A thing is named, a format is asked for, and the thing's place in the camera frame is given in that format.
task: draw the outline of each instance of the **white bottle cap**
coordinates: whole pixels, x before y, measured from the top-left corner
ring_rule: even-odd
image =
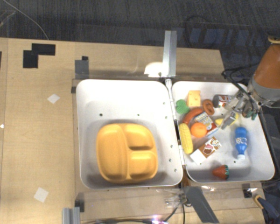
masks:
[[[245,156],[243,154],[239,154],[238,155],[238,160],[245,160]]]

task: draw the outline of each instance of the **yellow divided plate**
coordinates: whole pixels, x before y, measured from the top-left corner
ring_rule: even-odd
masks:
[[[142,125],[106,125],[98,132],[96,148],[99,171],[109,182],[141,182],[158,170],[154,137]]]

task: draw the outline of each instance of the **wooden table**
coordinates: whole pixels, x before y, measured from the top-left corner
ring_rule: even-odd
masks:
[[[31,50],[32,43],[55,44],[56,55],[39,56],[38,69],[24,69],[23,50]],[[0,38],[0,51],[0,125],[5,120],[0,129],[0,224],[59,224],[62,209],[73,208],[76,197],[75,60],[88,56],[90,71],[143,74],[147,64],[162,61],[163,48]],[[177,74],[219,77],[222,70],[217,50],[177,49]],[[52,94],[60,97],[54,104],[47,100]],[[254,201],[244,198],[241,183],[210,186],[215,191],[205,187],[204,194],[221,223],[264,223]],[[49,192],[43,203],[34,199],[39,187]],[[263,195],[260,183],[251,187]],[[193,208],[186,212],[186,223],[200,223]],[[182,223],[181,210],[170,223]]]

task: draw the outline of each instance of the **orange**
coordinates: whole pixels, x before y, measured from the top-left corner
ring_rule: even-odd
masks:
[[[204,137],[207,133],[206,126],[202,123],[199,123],[199,122],[194,123],[191,126],[190,130],[191,130],[191,134],[194,135],[197,138]]]

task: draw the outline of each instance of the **corn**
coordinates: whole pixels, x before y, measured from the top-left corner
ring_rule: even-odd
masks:
[[[188,125],[182,123],[179,125],[179,133],[181,137],[182,148],[186,154],[193,152],[193,142]]]

